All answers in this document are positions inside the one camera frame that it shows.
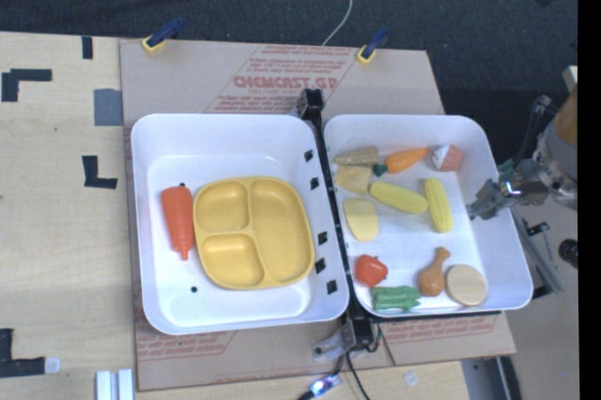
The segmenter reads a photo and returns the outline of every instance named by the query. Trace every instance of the hole in bin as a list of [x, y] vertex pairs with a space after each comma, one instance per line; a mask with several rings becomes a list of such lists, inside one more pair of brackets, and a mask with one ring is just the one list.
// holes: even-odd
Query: hole in bin
[[330, 280], [326, 287], [328, 288], [328, 295], [331, 295], [338, 289], [338, 285], [336, 284], [335, 280]]
[[316, 261], [316, 273], [320, 273], [326, 268], [326, 259], [320, 258]]

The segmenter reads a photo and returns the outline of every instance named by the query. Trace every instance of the light wood surface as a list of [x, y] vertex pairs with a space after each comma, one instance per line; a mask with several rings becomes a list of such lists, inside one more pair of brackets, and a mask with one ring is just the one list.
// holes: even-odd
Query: light wood surface
[[[0, 103], [0, 328], [13, 358], [54, 357], [60, 372], [0, 379], [0, 398], [94, 398], [100, 370], [135, 371], [123, 129], [94, 125], [93, 91], [120, 89], [118, 39], [0, 33], [0, 71], [52, 69]], [[97, 155], [115, 190], [85, 188], [82, 156]], [[417, 378], [409, 385], [405, 374]], [[349, 373], [327, 398], [362, 398]], [[373, 399], [468, 399], [459, 362], [361, 370]], [[137, 392], [139, 399], [296, 398], [292, 377]]]

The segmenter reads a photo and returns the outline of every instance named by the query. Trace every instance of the yellow plate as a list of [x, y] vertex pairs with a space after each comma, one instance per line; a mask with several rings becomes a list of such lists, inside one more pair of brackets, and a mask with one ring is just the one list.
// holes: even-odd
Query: yellow plate
[[225, 288], [290, 285], [315, 263], [311, 227], [299, 194], [272, 177], [238, 177], [194, 197], [194, 233], [207, 276]]

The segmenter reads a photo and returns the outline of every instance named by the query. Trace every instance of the toy food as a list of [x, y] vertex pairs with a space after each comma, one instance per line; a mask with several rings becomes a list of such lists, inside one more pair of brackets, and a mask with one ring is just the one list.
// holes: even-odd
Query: toy food
[[368, 166], [339, 166], [334, 184], [356, 194], [367, 194], [372, 170]]
[[417, 299], [420, 292], [412, 286], [376, 286], [371, 289], [374, 310], [387, 310], [389, 308], [400, 308], [409, 310], [420, 303]]
[[442, 263], [451, 254], [446, 248], [438, 247], [434, 261], [420, 271], [417, 277], [417, 286], [420, 293], [425, 297], [437, 297], [444, 289], [444, 275], [442, 274]]
[[355, 264], [355, 279], [370, 288], [379, 284], [388, 275], [388, 267], [374, 256], [362, 254]]
[[194, 245], [192, 193], [183, 183], [167, 188], [161, 192], [161, 204], [171, 247], [187, 260]]
[[440, 233], [453, 229], [453, 213], [447, 193], [438, 178], [430, 177], [424, 183], [425, 198], [434, 227]]
[[349, 166], [371, 166], [378, 162], [378, 149], [375, 146], [350, 151], [344, 155], [338, 155], [334, 158], [336, 164], [345, 164]]
[[463, 151], [455, 145], [437, 146], [432, 151], [432, 162], [440, 171], [457, 171], [463, 160]]
[[374, 181], [369, 194], [381, 203], [408, 213], [424, 213], [428, 209], [427, 200], [419, 193], [386, 181]]
[[449, 268], [446, 290], [449, 297], [466, 306], [479, 305], [487, 294], [484, 276], [470, 265], [455, 265]]
[[429, 151], [430, 148], [427, 146], [396, 151], [386, 157], [384, 165], [389, 173], [399, 173], [422, 160]]
[[348, 227], [358, 241], [369, 241], [378, 235], [378, 214], [366, 198], [348, 198], [343, 204]]

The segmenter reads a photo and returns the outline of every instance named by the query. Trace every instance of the round beige cookie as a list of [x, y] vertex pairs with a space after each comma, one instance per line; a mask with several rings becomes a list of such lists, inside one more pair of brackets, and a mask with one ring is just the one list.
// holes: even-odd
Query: round beige cookie
[[446, 290], [454, 301], [466, 306], [482, 303], [487, 294], [484, 276], [469, 265], [455, 265], [447, 272]]

